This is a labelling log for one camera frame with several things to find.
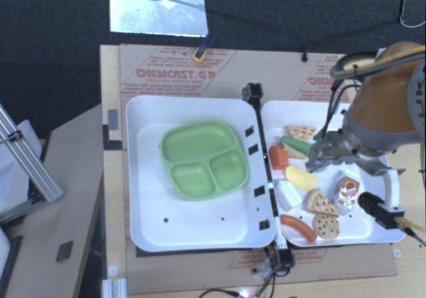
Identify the brown and white printed carton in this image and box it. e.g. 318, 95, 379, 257
333, 175, 361, 216

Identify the white small carton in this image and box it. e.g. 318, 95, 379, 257
276, 180, 304, 212

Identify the toy pizza slice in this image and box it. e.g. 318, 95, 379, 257
287, 124, 318, 143
305, 188, 340, 218

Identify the green divided plate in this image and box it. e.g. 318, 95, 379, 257
160, 120, 250, 201

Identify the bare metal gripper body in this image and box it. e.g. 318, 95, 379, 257
314, 130, 406, 177

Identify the beige dotted toy biscuit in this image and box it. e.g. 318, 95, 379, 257
312, 213, 340, 240

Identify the yellow oval toy food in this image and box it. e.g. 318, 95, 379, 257
285, 164, 318, 192

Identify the beige toy bread slice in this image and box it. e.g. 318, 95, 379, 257
276, 141, 309, 160

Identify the brown cardboard board red print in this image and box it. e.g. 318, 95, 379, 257
118, 44, 399, 295

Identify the orange toy sausage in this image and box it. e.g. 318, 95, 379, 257
280, 214, 318, 243

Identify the green cone-shaped toy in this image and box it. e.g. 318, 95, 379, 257
280, 135, 314, 155

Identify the orange toy carrot piece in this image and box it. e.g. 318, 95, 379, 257
268, 145, 289, 171

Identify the thin black and white rod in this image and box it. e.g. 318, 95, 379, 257
250, 96, 288, 251

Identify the white plastic tray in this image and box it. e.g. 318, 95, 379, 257
125, 94, 278, 253
260, 100, 407, 246

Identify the black cylinder on white bracket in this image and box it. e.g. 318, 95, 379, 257
357, 168, 405, 229

